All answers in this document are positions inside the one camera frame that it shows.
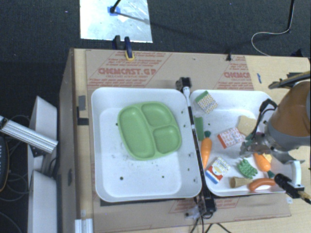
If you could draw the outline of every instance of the orange carrot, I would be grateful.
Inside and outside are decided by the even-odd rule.
[[[261,178],[261,179],[256,179],[253,182],[251,182],[248,185],[248,188],[251,191],[255,191],[258,187],[262,186],[262,185],[275,185],[276,182],[274,181],[274,179],[269,179],[269,178]]]
[[[210,150],[212,148],[212,141],[210,138],[206,137],[201,142],[201,158],[203,163],[203,168],[207,166]]]
[[[254,159],[260,171],[268,172],[271,169],[270,162],[262,154],[254,153]]]

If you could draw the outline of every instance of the ice cream cone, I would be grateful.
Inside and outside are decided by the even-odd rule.
[[[250,184],[253,180],[248,178],[232,177],[230,179],[230,187],[237,188],[242,185]]]

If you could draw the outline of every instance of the black floor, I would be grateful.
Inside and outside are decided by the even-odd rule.
[[[135,50],[259,55],[251,37],[259,31],[287,29],[291,0],[147,0],[152,44]],[[291,56],[302,49],[310,57],[311,0],[295,0],[290,33],[257,36],[256,46],[269,55]],[[0,115],[30,116],[39,95],[58,106],[58,93],[70,47],[110,49],[111,42],[82,40],[79,0],[0,0]],[[26,124],[22,118],[19,122]],[[26,147],[14,154],[12,173],[27,173]],[[23,181],[14,182],[23,190]],[[0,198],[18,198],[7,188]],[[27,232],[28,197],[0,200],[5,213]],[[18,232],[0,215],[0,232]]]

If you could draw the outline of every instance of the green plate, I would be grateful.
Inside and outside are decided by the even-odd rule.
[[[181,134],[170,109],[161,102],[137,103],[118,114],[118,128],[127,151],[151,160],[179,149]]]

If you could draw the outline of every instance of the white plastic tray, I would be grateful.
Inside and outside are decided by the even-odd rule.
[[[239,117],[242,115],[257,119],[261,103],[269,98],[269,96],[259,91],[208,90],[218,103],[218,107],[210,114],[206,114],[195,102],[195,98],[204,91],[205,90],[194,91],[191,94],[190,100],[194,116],[203,118],[204,131],[211,131],[210,139],[212,140],[212,149],[207,166],[210,166],[219,156],[225,159],[231,166],[230,170],[218,184],[214,184],[206,177],[207,186],[211,192],[220,197],[284,192],[284,190],[277,185],[264,185],[256,189],[255,192],[249,191],[246,185],[234,189],[230,188],[229,180],[231,177],[242,177],[242,174],[237,169],[237,164],[242,160],[239,156],[241,144],[236,144],[224,149],[217,138],[219,133],[236,127]],[[271,114],[272,112],[268,111],[263,120],[268,120]],[[264,131],[263,125],[259,125],[258,131]],[[253,157],[249,157],[247,160],[253,167],[257,168]],[[292,177],[291,165],[283,165],[275,158],[273,158],[271,163],[271,171],[275,174],[282,173],[288,177]],[[267,177],[266,173],[259,171],[253,179]]]
[[[125,149],[117,123],[119,111],[131,104],[159,101],[169,107],[182,144],[172,154],[140,161]],[[173,89],[99,88],[91,97],[95,187],[107,202],[195,197],[202,182],[186,99]]]

